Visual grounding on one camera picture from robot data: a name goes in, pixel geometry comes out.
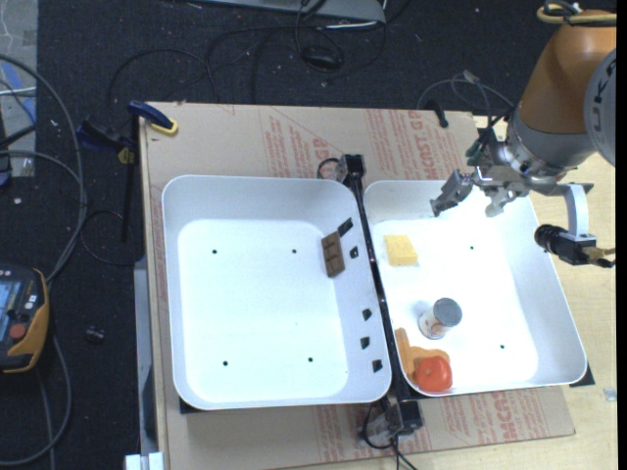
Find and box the brown cardboard board red print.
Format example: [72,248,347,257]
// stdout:
[138,101,577,470]

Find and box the yellow sponge block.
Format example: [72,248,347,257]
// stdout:
[383,233,419,267]

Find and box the black cylinder on white bracket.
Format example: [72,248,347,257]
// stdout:
[534,182,600,266]

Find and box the red toy tomato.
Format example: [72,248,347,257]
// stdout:
[414,355,455,394]

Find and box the brown chocolate bar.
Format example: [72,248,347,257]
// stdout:
[320,230,348,279]

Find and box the thin black rod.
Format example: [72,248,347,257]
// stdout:
[348,173,410,402]

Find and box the white can with grey top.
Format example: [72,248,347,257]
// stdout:
[416,297,464,341]

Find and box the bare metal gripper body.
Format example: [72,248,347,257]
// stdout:
[471,137,560,204]

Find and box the orange toy carrot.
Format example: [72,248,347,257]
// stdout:
[393,327,452,377]

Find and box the black block with thin wires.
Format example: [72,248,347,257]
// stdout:
[363,399,424,444]
[336,153,365,186]

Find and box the white plastic tray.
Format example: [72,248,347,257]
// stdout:
[362,178,589,399]
[161,173,394,412]

